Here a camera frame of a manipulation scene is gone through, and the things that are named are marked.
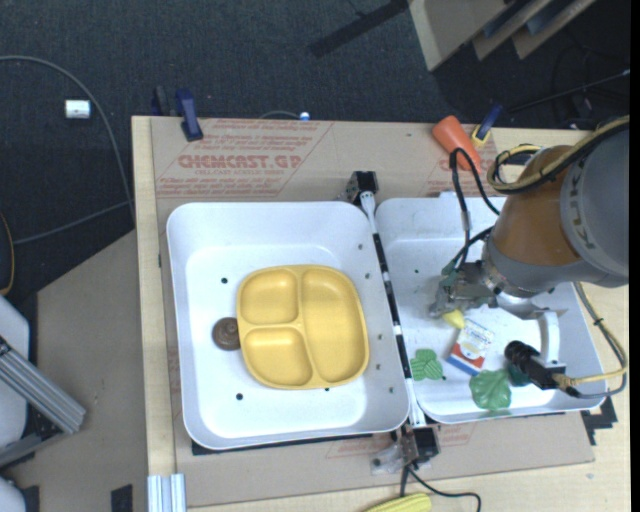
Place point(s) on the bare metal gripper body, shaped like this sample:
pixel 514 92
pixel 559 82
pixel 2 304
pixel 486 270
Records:
pixel 470 287

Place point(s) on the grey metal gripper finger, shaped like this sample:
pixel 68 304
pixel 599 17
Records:
pixel 438 309

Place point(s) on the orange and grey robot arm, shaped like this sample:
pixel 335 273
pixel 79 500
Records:
pixel 545 225

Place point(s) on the small yellow toy fruit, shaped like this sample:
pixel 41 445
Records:
pixel 455 318

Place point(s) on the white blue orange carton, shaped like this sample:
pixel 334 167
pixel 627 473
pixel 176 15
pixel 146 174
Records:
pixel 469 350

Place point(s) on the small green leaf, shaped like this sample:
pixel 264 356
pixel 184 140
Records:
pixel 426 366

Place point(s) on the white plastic tray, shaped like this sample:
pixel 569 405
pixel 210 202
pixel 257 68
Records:
pixel 210 350
pixel 425 250

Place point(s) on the thin black and white rod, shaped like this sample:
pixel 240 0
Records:
pixel 384 270

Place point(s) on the large green lettuce leaf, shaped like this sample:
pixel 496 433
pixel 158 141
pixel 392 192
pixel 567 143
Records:
pixel 491 390

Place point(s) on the yellow divided plate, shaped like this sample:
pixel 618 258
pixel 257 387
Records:
pixel 325 325

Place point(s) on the orange carrot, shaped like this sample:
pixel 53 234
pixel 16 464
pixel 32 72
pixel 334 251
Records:
pixel 456 140

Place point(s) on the yellow corn cob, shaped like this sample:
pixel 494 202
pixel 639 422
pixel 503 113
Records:
pixel 402 503

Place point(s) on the brown cardboard board red print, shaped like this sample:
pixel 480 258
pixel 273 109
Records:
pixel 300 155

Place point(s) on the brown chocolate swirl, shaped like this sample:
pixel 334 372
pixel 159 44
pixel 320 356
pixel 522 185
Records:
pixel 225 334

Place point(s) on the black cylinder on white bracket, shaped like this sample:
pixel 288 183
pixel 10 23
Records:
pixel 530 361

